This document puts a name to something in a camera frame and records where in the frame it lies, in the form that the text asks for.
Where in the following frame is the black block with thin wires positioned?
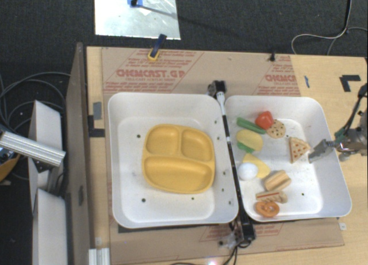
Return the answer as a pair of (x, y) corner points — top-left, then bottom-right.
(229, 220), (256, 245)
(207, 79), (228, 97)

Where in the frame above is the tan sandwich with red filling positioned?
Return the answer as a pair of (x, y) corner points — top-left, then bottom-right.
(255, 190), (289, 205)

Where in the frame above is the white plastic tray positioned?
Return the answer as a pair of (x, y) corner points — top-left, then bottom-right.
(224, 94), (353, 223)
(108, 91), (240, 229)

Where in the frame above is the yellow divided plate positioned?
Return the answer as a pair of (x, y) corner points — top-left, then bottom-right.
(141, 124), (216, 195)

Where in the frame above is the yellow cheese wedge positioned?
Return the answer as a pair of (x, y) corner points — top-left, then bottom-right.
(241, 153), (271, 179)

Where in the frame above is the thin black and white rod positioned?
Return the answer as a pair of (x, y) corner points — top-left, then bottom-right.
(216, 91), (246, 225)

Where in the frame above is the orange doughnut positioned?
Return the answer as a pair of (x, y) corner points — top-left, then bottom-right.
(255, 200), (281, 218)

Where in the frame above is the yellow and green corn cob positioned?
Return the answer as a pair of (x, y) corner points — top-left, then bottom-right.
(236, 129), (264, 154)

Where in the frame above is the white egg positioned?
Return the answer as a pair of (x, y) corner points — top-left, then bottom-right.
(237, 162), (259, 181)

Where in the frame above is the tan bread roll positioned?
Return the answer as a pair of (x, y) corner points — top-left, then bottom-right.
(263, 170), (292, 192)

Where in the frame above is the red bell pepper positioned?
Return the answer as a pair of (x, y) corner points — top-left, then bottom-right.
(255, 110), (274, 130)

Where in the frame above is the brown cardboard board red print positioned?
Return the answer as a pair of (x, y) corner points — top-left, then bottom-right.
(101, 47), (345, 265)

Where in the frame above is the brown chocolate chip biscuit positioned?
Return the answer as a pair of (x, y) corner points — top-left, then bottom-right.
(266, 119), (287, 140)

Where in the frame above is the pizza slice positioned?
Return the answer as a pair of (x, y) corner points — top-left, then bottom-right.
(288, 136), (312, 164)

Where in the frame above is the green bean pod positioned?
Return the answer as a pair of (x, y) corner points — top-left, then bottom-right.
(236, 117), (267, 135)

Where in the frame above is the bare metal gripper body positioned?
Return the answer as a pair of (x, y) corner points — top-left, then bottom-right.
(333, 127), (368, 156)

